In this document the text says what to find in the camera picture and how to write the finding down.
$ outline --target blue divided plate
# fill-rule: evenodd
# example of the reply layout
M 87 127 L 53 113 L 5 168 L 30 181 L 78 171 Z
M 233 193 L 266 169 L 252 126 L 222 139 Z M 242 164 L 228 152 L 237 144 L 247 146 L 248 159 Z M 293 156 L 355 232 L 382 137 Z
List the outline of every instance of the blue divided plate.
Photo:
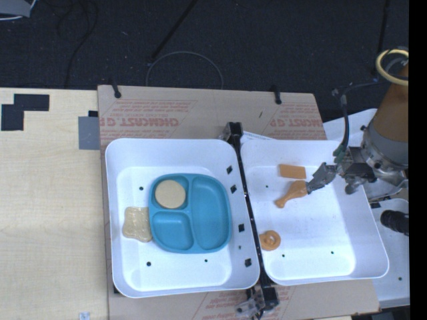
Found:
M 155 200 L 155 189 L 174 180 L 185 189 L 185 201 L 166 209 Z M 232 234 L 230 202 L 224 186 L 200 174 L 169 174 L 157 178 L 149 194 L 149 222 L 155 242 L 176 253 L 211 253 L 225 247 Z

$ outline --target white bin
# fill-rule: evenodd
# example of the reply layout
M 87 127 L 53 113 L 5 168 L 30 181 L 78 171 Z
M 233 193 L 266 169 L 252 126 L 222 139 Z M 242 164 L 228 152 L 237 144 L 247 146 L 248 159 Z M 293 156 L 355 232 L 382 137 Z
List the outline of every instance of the white bin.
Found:
M 242 146 L 258 233 L 272 229 L 282 237 L 278 249 L 262 251 L 266 273 L 280 285 L 375 278 L 388 270 L 363 189 L 346 195 L 345 181 L 336 177 L 323 189 L 288 201 L 284 209 L 274 205 L 292 182 L 278 175 L 279 163 L 304 166 L 309 181 L 322 162 L 333 162 L 337 146 L 336 141 L 284 140 L 251 140 Z M 217 139 L 117 139 L 108 145 L 105 160 L 113 281 L 120 293 L 139 298 L 248 289 L 256 284 L 260 265 L 231 145 Z M 125 209 L 147 207 L 151 184 L 171 173 L 209 175 L 226 188 L 232 235 L 223 249 L 172 253 L 155 241 L 142 243 L 123 236 Z

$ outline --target black carpet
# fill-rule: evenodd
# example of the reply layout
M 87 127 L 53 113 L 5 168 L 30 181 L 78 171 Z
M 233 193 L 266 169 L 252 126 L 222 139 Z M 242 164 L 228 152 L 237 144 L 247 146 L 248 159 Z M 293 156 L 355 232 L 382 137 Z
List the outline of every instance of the black carpet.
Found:
M 333 88 L 378 80 L 348 109 L 378 108 L 389 84 L 375 58 L 408 48 L 409 0 L 197 0 L 167 39 L 192 1 L 38 0 L 30 18 L 0 21 L 0 87 L 276 85 L 313 93 L 329 121 L 342 116 Z

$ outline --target orange ring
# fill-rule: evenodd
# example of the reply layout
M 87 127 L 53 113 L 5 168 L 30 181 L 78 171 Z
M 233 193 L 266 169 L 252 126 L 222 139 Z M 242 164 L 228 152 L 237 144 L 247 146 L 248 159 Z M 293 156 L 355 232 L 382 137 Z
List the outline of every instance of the orange ring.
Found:
M 269 230 L 260 235 L 260 242 L 262 249 L 271 251 L 279 247 L 281 239 L 277 232 Z

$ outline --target gray tape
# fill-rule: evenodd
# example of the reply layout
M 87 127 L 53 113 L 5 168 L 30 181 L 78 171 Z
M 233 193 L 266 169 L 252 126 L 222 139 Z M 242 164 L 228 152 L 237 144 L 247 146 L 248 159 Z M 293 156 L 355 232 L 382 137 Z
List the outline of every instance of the gray tape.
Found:
M 98 117 L 79 116 L 79 149 L 99 150 Z
M 31 5 L 25 0 L 0 0 L 0 14 L 22 15 L 29 18 Z

